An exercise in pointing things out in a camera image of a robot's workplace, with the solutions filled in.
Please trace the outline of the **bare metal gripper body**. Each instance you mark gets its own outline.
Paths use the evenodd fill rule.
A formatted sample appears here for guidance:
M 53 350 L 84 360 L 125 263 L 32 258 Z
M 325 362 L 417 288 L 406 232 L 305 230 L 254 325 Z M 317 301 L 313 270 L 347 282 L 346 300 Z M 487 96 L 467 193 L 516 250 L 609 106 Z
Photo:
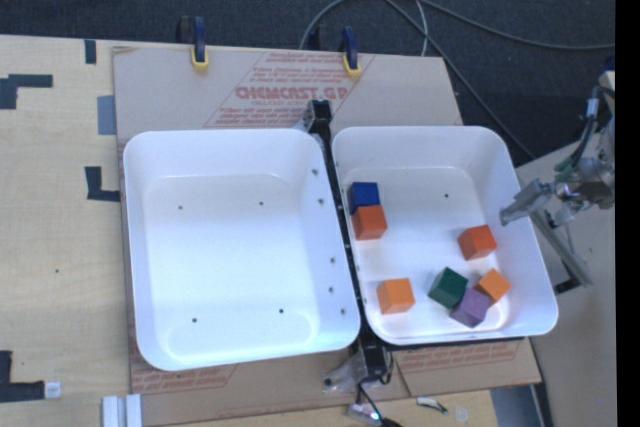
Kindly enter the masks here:
M 571 181 L 572 195 L 602 210 L 615 204 L 615 167 L 598 157 L 581 158 Z

